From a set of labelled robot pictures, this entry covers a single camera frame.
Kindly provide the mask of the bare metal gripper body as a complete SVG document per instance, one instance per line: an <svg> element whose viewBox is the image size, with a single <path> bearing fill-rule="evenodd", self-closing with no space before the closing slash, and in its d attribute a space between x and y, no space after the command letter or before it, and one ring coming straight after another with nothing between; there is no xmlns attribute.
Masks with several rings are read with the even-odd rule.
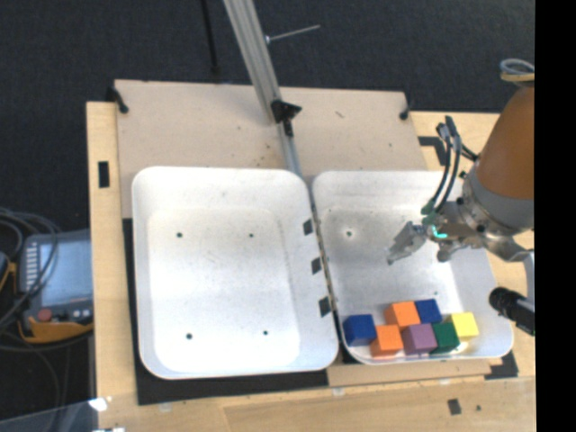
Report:
<svg viewBox="0 0 576 432"><path fill-rule="evenodd" d="M528 257L528 249L514 240L524 229L498 220L471 194L445 202L440 209L430 209L424 216L424 226L429 239L437 244L443 240L460 240L466 248L483 248L502 260Z"/></svg>

